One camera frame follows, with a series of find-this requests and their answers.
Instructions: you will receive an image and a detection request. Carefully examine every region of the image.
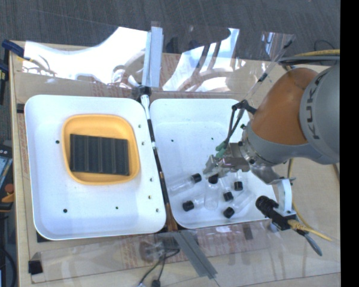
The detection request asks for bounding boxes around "black block with thin wires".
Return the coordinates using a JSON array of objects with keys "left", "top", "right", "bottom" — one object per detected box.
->
[
  {"left": 131, "top": 85, "right": 153, "bottom": 100},
  {"left": 157, "top": 233, "right": 181, "bottom": 251}
]

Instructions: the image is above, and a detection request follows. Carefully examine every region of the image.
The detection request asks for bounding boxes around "white plastic tray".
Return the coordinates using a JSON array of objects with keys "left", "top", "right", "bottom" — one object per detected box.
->
[
  {"left": 23, "top": 94, "right": 168, "bottom": 242},
  {"left": 148, "top": 97, "right": 281, "bottom": 230}
]

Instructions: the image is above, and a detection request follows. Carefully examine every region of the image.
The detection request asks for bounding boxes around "brown cardboard board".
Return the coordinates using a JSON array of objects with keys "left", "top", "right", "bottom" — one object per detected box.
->
[{"left": 8, "top": 39, "right": 341, "bottom": 287}]

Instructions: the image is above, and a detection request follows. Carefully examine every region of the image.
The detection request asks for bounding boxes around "clear plastic bottle, black cap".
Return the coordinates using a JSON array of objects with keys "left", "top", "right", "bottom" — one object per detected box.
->
[
  {"left": 233, "top": 170, "right": 245, "bottom": 192},
  {"left": 203, "top": 173, "right": 221, "bottom": 212},
  {"left": 167, "top": 172, "right": 203, "bottom": 196},
  {"left": 222, "top": 190, "right": 257, "bottom": 219},
  {"left": 181, "top": 196, "right": 209, "bottom": 213},
  {"left": 219, "top": 178, "right": 235, "bottom": 203}
]

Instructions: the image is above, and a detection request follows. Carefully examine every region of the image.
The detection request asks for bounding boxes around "black ribbed rack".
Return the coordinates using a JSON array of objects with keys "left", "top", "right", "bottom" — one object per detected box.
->
[{"left": 69, "top": 133, "right": 130, "bottom": 177}]

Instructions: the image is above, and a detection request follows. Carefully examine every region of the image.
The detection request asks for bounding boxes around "thin black and white rod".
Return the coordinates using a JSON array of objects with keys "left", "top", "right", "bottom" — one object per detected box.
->
[{"left": 140, "top": 94, "right": 178, "bottom": 232}]

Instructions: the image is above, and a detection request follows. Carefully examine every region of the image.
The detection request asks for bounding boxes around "black cylinder on white bracket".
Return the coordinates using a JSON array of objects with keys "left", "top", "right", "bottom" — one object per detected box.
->
[{"left": 255, "top": 177, "right": 297, "bottom": 231}]

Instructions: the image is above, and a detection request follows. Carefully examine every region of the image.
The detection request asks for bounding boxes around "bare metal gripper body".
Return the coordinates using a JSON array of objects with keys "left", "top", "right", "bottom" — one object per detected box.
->
[{"left": 218, "top": 141, "right": 253, "bottom": 173}]

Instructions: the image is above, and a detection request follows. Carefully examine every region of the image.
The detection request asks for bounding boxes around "yellow bowl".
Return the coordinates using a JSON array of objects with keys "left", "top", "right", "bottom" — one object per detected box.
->
[{"left": 60, "top": 113, "right": 142, "bottom": 186}]

